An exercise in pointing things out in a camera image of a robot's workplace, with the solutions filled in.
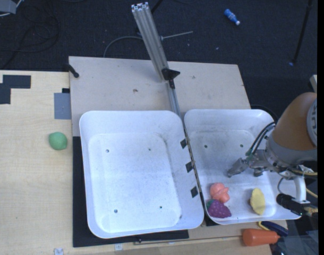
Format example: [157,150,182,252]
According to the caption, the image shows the yellow toy food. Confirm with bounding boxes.
[250,188,267,216]

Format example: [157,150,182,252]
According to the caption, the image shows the orange toy fruit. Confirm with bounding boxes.
[209,182,230,204]

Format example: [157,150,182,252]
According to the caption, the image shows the green lime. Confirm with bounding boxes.
[48,132,69,151]

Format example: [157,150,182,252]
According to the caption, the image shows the pale wood board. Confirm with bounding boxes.
[68,56,288,250]

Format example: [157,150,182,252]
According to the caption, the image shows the orange bottle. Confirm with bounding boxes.
[242,228,281,247]

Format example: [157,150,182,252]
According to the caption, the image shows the blue bottle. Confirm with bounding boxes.
[223,8,241,26]

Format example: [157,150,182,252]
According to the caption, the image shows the purple grapes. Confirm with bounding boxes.
[206,199,232,219]

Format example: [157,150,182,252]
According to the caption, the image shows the white plastic tray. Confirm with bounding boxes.
[79,110,205,240]
[183,108,302,226]

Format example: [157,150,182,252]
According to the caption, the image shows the black cylinder on white bracket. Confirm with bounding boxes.
[276,168,311,216]

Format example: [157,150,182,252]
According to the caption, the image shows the black block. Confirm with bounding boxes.
[161,67,181,81]

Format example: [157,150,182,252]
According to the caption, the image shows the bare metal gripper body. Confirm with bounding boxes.
[247,149,284,173]

